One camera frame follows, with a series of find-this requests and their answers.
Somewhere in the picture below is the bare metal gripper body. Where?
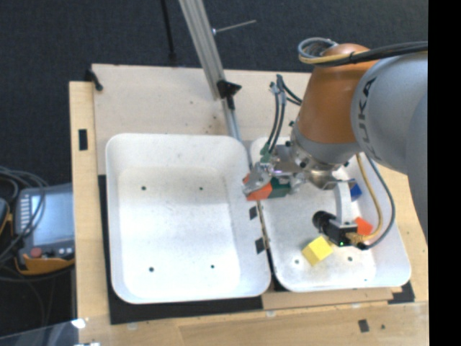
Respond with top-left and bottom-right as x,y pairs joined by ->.
269,145 -> 347,193

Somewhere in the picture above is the orange cube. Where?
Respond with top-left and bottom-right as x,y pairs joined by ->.
242,174 -> 272,202
354,216 -> 373,236

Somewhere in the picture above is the green cube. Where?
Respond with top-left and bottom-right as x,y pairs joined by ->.
269,177 -> 292,199

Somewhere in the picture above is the yellow cube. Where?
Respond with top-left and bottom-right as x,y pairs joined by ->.
301,236 -> 334,267

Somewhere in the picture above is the white plastic tray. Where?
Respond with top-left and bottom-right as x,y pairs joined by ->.
104,132 -> 272,306
249,136 -> 413,293

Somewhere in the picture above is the pale flat board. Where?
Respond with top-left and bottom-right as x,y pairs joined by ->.
91,63 -> 404,311

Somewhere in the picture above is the black cylinder on white bracket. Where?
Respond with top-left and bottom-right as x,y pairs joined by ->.
312,179 -> 362,248

